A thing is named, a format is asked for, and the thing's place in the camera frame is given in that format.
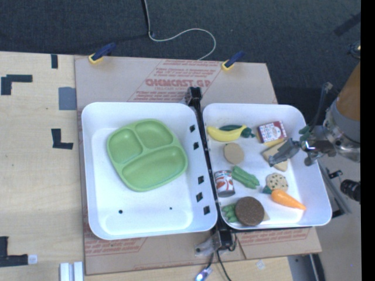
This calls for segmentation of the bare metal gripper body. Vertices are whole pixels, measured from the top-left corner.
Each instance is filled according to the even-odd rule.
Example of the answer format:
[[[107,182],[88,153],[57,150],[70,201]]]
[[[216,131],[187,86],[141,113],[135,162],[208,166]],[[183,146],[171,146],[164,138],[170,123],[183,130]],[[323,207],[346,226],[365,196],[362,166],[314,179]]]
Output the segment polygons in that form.
[[[306,153],[318,153],[317,159],[340,155],[353,162],[360,161],[360,143],[347,137],[338,127],[306,126],[299,133],[301,149]]]

